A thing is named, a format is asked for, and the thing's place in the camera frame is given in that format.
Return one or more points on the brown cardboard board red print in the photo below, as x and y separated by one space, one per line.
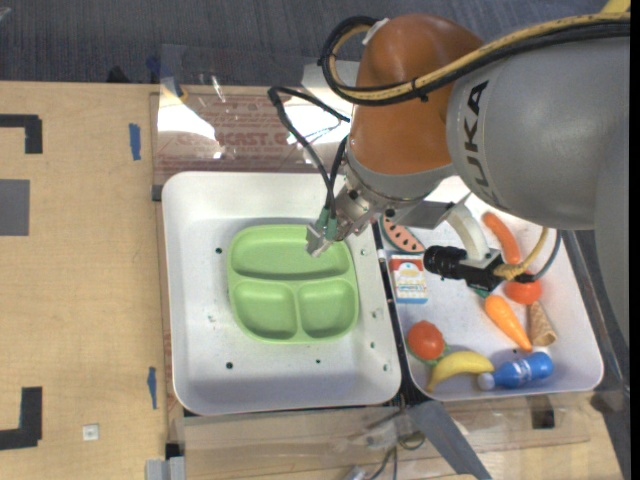
235 140

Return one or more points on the yellow banana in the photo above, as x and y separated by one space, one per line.
457 365

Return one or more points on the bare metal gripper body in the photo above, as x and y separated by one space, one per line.
356 211

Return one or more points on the orange carrot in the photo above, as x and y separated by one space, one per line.
505 318

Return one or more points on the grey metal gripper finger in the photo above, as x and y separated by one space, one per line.
325 248
313 240

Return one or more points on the white red and blue carton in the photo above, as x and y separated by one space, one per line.
409 278

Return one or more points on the watermelon slice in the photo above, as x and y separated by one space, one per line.
402 235

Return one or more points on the red tomato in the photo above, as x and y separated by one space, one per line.
425 340

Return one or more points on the white plastic tray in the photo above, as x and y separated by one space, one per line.
460 318
200 293

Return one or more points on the thin black and white rod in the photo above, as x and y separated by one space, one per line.
390 298

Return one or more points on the blue bottle white cap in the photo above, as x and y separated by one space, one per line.
522 372

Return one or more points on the orange fruit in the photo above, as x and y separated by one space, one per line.
525 292

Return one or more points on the green divided plate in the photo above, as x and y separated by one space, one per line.
270 308

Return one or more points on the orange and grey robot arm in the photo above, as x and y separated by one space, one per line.
540 133

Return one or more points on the black cylinder on white bracket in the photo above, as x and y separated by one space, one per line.
452 262

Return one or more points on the tan ice cream cone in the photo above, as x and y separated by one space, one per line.
541 325

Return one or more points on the orange sausage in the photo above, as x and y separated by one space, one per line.
502 235

